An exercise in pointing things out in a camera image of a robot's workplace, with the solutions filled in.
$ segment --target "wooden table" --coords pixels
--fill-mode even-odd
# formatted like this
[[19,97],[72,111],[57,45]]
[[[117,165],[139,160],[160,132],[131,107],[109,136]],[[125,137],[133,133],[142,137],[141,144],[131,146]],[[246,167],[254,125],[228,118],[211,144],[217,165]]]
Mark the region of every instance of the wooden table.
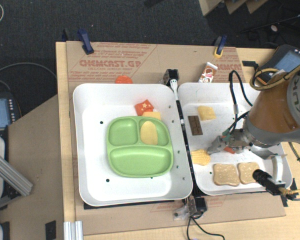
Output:
[[[272,49],[237,48],[240,61],[256,61],[259,64],[262,64],[268,60],[273,52],[274,50]],[[66,43],[64,42],[56,43],[56,66],[58,76],[63,216],[65,222],[75,222],[76,210],[74,198],[75,192],[71,146],[71,124],[69,118],[70,104],[67,75],[67,48]],[[243,71],[245,78],[249,79],[252,75],[253,68],[243,67]],[[300,188],[300,163],[296,161],[296,157],[292,154],[287,143],[283,143],[283,147],[288,153],[287,159],[292,175],[295,178],[296,185],[298,188]],[[296,147],[300,152],[300,145],[297,145]],[[222,234],[227,240],[300,240],[300,201],[289,201],[288,207],[285,209],[285,211],[286,216],[284,217],[205,224],[204,229],[208,232]],[[218,239],[215,236],[203,234],[196,226],[190,226],[190,237],[207,240]],[[185,226],[97,234],[84,237],[85,240],[184,240],[186,238]]]

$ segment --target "white tray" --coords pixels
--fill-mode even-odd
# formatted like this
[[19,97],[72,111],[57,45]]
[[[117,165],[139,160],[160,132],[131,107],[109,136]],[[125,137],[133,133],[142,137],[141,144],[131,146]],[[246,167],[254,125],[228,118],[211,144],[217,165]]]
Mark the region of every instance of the white tray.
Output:
[[[136,116],[148,99],[167,126],[173,146],[172,169],[158,177],[116,174],[107,156],[106,132],[118,117]],[[184,199],[193,189],[175,96],[162,84],[84,83],[73,93],[79,192],[91,206]]]
[[[251,103],[254,103],[259,91],[254,90],[249,84],[243,84],[246,96]],[[239,107],[239,115],[250,110],[250,106],[244,100],[240,85],[233,84],[236,101]],[[185,129],[190,151],[198,149],[206,150],[218,135],[221,135],[234,122],[233,100],[228,83],[184,83],[178,88],[178,96],[182,107]],[[198,116],[198,106],[212,107],[216,119],[200,121],[203,135],[193,136],[189,126],[188,116]],[[237,123],[236,128],[241,128],[243,120]],[[284,155],[282,145],[269,149],[273,153]],[[254,153],[245,150],[240,154],[231,154],[226,151],[217,152],[211,155],[211,162],[206,166],[193,165],[195,180],[199,189],[207,195],[223,195],[247,192],[260,192],[265,188],[258,183],[239,184],[239,186],[219,186],[213,182],[214,164],[233,164],[237,167],[239,163],[257,162],[261,170],[270,175],[274,173],[273,160],[264,160]],[[282,181],[286,187],[292,184],[292,174],[285,157],[279,164],[282,168]]]

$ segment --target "divided green plate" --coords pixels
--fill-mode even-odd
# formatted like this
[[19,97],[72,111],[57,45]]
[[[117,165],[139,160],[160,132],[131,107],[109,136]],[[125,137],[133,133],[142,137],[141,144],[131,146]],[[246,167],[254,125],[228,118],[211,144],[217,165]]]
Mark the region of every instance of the divided green plate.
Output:
[[[156,127],[157,145],[144,144],[140,139],[140,129],[146,121]],[[106,145],[110,166],[121,176],[161,176],[173,165],[174,153],[168,128],[156,118],[123,116],[114,119],[107,128]]]

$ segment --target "black floor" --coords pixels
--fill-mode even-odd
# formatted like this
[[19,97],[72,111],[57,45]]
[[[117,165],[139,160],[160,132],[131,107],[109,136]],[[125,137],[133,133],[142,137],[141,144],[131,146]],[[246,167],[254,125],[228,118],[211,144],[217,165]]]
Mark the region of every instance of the black floor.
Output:
[[[280,24],[277,34],[268,27],[240,33],[299,15],[300,0],[269,0],[252,14],[243,5],[231,15],[221,3],[206,17],[198,0],[164,0],[151,7],[145,1],[0,0],[0,68],[31,62],[55,73],[55,43],[65,28],[74,37],[85,28],[91,41],[210,46],[226,34],[226,46],[300,48],[300,17]],[[0,80],[10,86],[23,115],[57,93],[53,75],[34,65],[3,70]],[[0,84],[0,92],[5,90]]]

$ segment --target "red star-shaped packet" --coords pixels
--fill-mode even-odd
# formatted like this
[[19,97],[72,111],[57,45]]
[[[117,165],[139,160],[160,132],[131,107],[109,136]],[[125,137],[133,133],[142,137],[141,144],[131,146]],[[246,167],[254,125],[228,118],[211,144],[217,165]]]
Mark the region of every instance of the red star-shaped packet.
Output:
[[147,99],[144,102],[138,103],[134,107],[138,116],[142,116],[144,112],[154,111],[154,106],[152,106],[152,104]]

